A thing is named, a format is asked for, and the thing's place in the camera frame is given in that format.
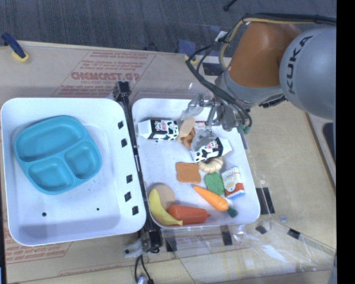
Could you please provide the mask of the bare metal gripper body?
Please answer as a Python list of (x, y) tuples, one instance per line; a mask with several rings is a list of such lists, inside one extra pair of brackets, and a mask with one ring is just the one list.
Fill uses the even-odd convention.
[(237, 131), (247, 131), (249, 128), (249, 114), (239, 104), (228, 104), (212, 98), (207, 107), (210, 112), (206, 120), (206, 127), (221, 126), (225, 131), (235, 128)]

